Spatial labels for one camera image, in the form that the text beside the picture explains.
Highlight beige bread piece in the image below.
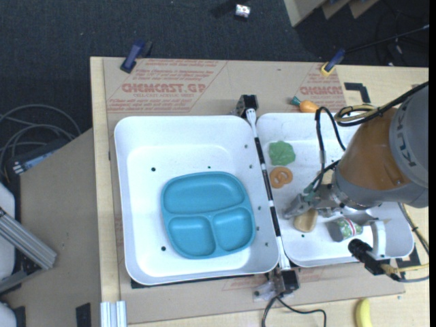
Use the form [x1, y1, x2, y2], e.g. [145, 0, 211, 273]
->
[293, 208, 319, 233]

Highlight green lettuce leaf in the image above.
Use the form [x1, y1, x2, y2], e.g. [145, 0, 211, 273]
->
[268, 140, 296, 167]

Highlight yellow banana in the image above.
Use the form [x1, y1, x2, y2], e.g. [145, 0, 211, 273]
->
[355, 298, 373, 327]

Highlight blue divided plate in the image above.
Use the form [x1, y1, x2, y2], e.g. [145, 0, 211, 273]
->
[160, 170, 257, 260]

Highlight small white can green print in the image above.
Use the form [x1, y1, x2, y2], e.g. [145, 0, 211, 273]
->
[327, 217, 364, 243]

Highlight thin black and white rod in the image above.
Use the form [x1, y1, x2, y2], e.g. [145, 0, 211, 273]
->
[245, 108, 292, 270]

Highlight black cylinder on white bracket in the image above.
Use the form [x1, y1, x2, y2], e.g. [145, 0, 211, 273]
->
[347, 213, 388, 276]

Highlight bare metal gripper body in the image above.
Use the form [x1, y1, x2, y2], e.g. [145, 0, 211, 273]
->
[305, 183, 372, 224]

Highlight orange carrot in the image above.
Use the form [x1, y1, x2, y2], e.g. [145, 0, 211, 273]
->
[290, 95, 320, 113]

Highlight white plastic tray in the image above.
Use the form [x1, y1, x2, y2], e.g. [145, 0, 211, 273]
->
[113, 114, 281, 286]
[255, 111, 416, 268]

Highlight orange pretzel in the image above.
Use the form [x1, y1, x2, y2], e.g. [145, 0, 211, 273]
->
[269, 166, 294, 189]

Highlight brown cardboard board red print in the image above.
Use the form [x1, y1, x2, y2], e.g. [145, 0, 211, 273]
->
[102, 57, 407, 315]

